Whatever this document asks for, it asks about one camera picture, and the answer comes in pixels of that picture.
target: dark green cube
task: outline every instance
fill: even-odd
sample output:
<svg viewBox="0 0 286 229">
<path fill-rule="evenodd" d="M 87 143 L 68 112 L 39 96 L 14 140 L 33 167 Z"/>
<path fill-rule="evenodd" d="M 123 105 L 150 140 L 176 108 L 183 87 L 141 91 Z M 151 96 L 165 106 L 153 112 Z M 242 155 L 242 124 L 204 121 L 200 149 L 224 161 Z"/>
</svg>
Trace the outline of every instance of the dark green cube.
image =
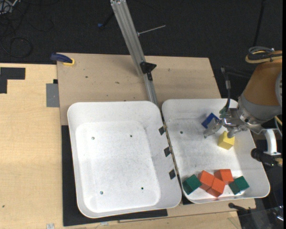
<svg viewBox="0 0 286 229">
<path fill-rule="evenodd" d="M 234 195 L 236 195 L 237 193 L 247 189 L 249 187 L 249 185 L 248 185 L 247 181 L 245 180 L 245 178 L 243 176 L 241 176 L 241 177 L 234 179 L 234 182 L 231 182 L 229 184 L 229 187 L 232 190 L 232 192 L 234 193 Z"/>
<path fill-rule="evenodd" d="M 183 189 L 187 195 L 199 188 L 201 185 L 200 180 L 195 175 L 190 176 L 182 183 Z"/>
</svg>

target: blue object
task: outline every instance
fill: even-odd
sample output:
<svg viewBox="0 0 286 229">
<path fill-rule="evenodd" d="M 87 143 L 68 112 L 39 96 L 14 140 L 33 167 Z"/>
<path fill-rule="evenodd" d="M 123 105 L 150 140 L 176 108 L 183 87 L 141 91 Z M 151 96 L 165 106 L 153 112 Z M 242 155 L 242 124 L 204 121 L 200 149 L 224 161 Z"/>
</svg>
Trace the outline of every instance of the blue object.
<svg viewBox="0 0 286 229">
<path fill-rule="evenodd" d="M 215 114 L 210 113 L 210 115 L 201 123 L 205 127 L 205 129 L 208 128 L 208 124 L 211 122 L 211 120 L 213 118 L 219 120 L 218 117 Z"/>
<path fill-rule="evenodd" d="M 65 55 L 59 54 L 59 53 L 52 53 L 50 59 L 54 61 L 63 62 L 63 63 L 72 63 L 72 59 L 70 59 L 69 57 Z"/>
</svg>

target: white tray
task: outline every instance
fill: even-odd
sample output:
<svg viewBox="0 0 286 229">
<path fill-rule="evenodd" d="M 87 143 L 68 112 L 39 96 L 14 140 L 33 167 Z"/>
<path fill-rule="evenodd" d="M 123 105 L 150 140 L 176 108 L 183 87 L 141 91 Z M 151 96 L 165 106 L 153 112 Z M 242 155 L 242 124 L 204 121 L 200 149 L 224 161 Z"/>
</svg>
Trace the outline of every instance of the white tray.
<svg viewBox="0 0 286 229">
<path fill-rule="evenodd" d="M 75 103 L 68 110 L 77 204 L 90 218 L 181 201 L 159 108 L 148 101 Z"/>
<path fill-rule="evenodd" d="M 162 105 L 168 135 L 171 140 L 180 179 L 183 182 L 189 176 L 205 170 L 213 174 L 216 170 L 231 169 L 234 178 L 244 176 L 249 188 L 234 195 L 229 186 L 216 198 L 203 189 L 184 195 L 193 203 L 207 203 L 239 198 L 263 198 L 270 191 L 270 185 L 261 162 L 251 157 L 255 144 L 250 131 L 236 133 L 235 145 L 226 150 L 217 146 L 218 137 L 226 130 L 222 127 L 217 133 L 204 138 L 205 128 L 201 123 L 210 113 L 219 117 L 219 110 L 226 99 L 179 99 L 167 100 Z M 231 100 L 230 107 L 237 107 Z"/>
</svg>

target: metal bar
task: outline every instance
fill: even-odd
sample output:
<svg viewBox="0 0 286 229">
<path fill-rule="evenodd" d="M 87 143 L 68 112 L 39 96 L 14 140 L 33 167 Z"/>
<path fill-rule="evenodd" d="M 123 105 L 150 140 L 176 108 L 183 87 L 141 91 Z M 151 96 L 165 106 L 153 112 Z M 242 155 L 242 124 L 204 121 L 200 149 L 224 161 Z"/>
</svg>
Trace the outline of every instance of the metal bar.
<svg viewBox="0 0 286 229">
<path fill-rule="evenodd" d="M 128 51 L 133 59 L 137 73 L 139 76 L 143 75 L 144 77 L 148 99 L 158 105 L 153 81 L 148 79 L 146 73 L 143 74 L 140 67 L 140 63 L 146 62 L 146 60 L 126 0 L 110 0 L 110 3 L 122 31 Z"/>
</svg>

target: orange-red cube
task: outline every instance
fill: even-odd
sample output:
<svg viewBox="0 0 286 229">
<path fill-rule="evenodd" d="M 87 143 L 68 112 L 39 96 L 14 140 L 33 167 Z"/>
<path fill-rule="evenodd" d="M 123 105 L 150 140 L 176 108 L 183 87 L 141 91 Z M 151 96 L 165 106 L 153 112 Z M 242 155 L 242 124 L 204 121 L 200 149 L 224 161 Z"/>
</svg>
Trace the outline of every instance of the orange-red cube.
<svg viewBox="0 0 286 229">
<path fill-rule="evenodd" d="M 214 173 L 214 176 L 220 180 L 222 180 L 226 185 L 229 185 L 234 181 L 231 170 L 230 169 L 220 169 Z"/>
<path fill-rule="evenodd" d="M 212 186 L 206 192 L 213 195 L 214 197 L 219 197 L 223 194 L 224 189 L 225 183 L 221 179 L 214 177 Z"/>
<path fill-rule="evenodd" d="M 200 188 L 207 191 L 212 186 L 214 178 L 215 177 L 212 174 L 210 174 L 209 172 L 206 172 L 205 170 L 200 172 L 198 175 L 198 179 L 200 180 L 202 184 Z"/>
</svg>

